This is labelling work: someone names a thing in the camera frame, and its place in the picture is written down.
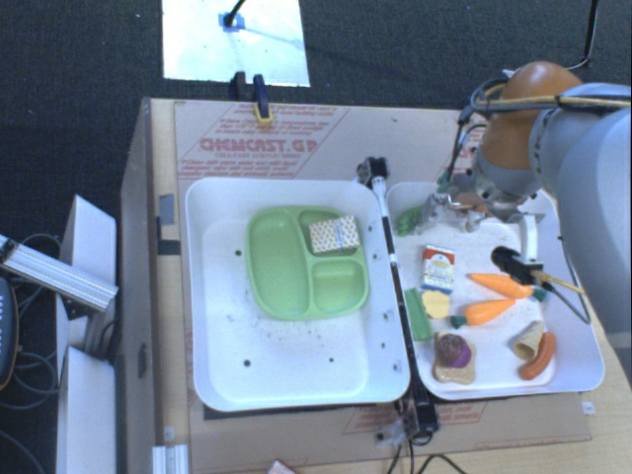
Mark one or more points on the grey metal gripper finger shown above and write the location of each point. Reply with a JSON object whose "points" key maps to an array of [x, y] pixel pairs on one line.
{"points": [[428, 213], [475, 221]]}

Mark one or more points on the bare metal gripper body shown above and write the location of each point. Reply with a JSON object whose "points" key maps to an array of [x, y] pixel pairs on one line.
{"points": [[501, 206]]}

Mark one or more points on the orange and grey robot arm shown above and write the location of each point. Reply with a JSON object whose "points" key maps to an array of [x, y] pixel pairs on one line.
{"points": [[582, 166]]}

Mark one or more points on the green toy broccoli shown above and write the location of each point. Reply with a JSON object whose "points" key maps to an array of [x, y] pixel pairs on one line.
{"points": [[407, 221]]}

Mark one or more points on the red and white carton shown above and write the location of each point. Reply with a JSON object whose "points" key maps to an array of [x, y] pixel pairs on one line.
{"points": [[438, 267]]}

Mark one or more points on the thin black and white rod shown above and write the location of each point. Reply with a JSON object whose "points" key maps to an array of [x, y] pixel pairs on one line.
{"points": [[395, 264]]}

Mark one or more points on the orange toy carrot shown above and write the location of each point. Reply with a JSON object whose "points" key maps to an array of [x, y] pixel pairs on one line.
{"points": [[486, 312], [503, 285]]}

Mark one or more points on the yellow round biscuit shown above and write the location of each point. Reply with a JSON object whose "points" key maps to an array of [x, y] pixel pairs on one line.
{"points": [[436, 304]]}

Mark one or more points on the yellow patterned carton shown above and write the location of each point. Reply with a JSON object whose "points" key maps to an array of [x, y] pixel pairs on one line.
{"points": [[334, 235]]}

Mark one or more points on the purple and brown doughnut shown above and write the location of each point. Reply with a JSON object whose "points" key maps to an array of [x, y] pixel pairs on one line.
{"points": [[451, 350]]}

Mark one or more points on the beige toy ice cream cone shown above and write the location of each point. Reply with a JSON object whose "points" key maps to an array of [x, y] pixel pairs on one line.
{"points": [[527, 344]]}

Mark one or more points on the white plastic tray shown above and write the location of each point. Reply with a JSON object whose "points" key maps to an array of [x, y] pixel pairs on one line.
{"points": [[494, 358], [286, 358]]}

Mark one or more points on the orange toy sausage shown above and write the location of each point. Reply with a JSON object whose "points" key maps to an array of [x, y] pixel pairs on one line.
{"points": [[539, 361]]}

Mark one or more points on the beige toy bread slice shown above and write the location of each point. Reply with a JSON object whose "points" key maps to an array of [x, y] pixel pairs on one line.
{"points": [[456, 374]]}

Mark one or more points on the green divided plate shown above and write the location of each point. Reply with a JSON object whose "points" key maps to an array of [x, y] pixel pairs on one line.
{"points": [[281, 269]]}

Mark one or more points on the brown cardboard board red print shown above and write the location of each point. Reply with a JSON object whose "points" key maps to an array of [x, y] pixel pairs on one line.
{"points": [[276, 141]]}

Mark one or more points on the black cylinder on white bracket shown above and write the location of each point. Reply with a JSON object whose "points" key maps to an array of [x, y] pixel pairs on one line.
{"points": [[513, 263]]}

